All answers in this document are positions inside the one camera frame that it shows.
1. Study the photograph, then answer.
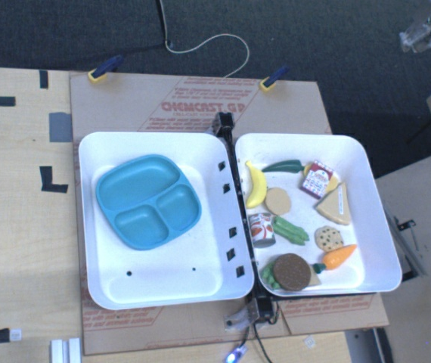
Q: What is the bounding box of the black block with thin wires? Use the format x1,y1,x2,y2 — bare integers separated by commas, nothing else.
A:
253,295,274,322
213,111,236,137

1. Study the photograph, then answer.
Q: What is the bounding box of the chocolate chip cookie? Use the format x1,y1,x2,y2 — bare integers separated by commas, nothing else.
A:
314,225,345,253

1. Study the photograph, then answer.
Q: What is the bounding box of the brown burger with lettuce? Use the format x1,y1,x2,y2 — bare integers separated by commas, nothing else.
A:
261,253,322,293

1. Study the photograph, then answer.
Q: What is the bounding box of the dark green pepper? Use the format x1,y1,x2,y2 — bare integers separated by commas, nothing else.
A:
261,159,305,175

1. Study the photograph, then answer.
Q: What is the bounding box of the thin black rod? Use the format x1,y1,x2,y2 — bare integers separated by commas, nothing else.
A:
223,126,264,301

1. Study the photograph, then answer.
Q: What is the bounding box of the white plastic tray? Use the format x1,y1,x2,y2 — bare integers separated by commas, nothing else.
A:
234,132,403,298
78,131,256,311

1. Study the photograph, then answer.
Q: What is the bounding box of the orange carrot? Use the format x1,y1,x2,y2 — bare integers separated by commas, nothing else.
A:
312,244,358,274

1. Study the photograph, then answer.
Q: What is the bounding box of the tan round biscuit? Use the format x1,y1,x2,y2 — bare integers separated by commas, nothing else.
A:
264,187,293,217

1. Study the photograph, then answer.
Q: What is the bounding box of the small red and white can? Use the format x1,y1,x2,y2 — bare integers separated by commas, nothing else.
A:
248,212,277,249

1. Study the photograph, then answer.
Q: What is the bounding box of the red and white carton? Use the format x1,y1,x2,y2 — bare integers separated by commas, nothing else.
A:
299,160,335,200

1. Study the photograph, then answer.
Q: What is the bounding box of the brown cardboard board red print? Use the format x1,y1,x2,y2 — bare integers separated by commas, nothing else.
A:
69,70,390,356

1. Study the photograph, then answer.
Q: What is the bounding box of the green bean bundle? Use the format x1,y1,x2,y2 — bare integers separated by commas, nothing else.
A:
272,216,310,247

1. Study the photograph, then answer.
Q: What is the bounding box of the beige sandwich wedge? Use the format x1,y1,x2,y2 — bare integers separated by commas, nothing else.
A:
315,181,352,226

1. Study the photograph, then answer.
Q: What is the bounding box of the yellow banana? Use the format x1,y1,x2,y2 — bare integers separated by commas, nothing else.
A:
244,160,268,209

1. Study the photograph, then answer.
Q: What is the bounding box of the blue divided plate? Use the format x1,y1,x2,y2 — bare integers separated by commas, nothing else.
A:
95,154,203,251

